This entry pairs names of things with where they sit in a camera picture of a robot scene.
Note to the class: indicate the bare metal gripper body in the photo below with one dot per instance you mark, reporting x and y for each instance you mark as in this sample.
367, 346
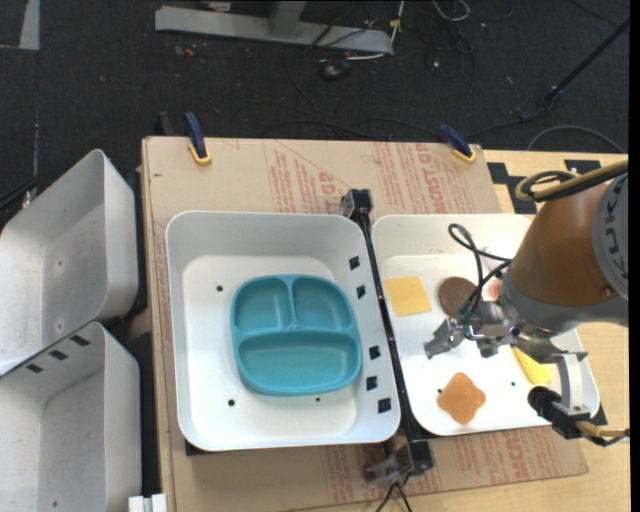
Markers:
492, 320

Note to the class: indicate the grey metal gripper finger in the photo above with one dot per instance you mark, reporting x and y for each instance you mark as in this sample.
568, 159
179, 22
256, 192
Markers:
442, 340
491, 347

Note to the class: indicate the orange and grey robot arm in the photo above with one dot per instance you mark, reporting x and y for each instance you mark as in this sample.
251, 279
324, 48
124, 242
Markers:
565, 250

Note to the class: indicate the brown round patty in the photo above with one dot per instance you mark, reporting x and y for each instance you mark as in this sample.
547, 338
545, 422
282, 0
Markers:
454, 296

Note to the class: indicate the white plastic tray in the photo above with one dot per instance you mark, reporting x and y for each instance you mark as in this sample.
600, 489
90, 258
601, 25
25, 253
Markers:
200, 350
425, 385

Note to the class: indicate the yellow flat wedge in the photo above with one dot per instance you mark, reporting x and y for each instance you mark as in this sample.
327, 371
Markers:
534, 371

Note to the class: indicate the yellow square cheese slice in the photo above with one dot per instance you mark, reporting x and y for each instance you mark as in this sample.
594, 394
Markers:
407, 296

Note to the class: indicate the orange wavy flat shape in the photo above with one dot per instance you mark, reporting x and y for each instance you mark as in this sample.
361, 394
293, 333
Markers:
461, 398

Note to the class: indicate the blue divided plate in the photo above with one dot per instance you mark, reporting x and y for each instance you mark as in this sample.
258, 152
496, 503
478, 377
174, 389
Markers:
295, 340

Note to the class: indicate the brown cardboard board red print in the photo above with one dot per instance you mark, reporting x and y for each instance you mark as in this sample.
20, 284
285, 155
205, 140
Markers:
280, 170

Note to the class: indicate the black cylinder on white bracket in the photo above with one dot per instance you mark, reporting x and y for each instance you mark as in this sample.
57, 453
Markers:
570, 385

